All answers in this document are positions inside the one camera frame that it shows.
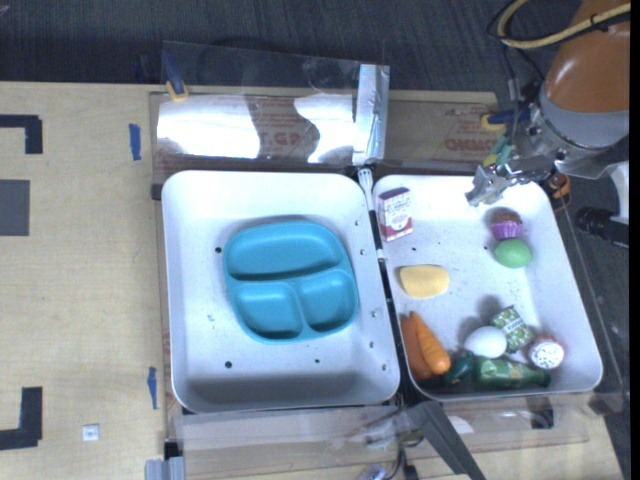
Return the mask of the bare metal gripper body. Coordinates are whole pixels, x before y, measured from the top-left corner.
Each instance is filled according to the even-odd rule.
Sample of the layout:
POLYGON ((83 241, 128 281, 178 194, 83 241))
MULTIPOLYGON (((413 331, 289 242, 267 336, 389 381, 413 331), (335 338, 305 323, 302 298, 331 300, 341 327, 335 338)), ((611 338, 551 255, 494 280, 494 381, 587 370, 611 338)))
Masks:
POLYGON ((505 179, 539 181, 559 172, 605 178, 628 163, 629 113, 532 111, 524 130, 498 154, 493 171, 505 179))

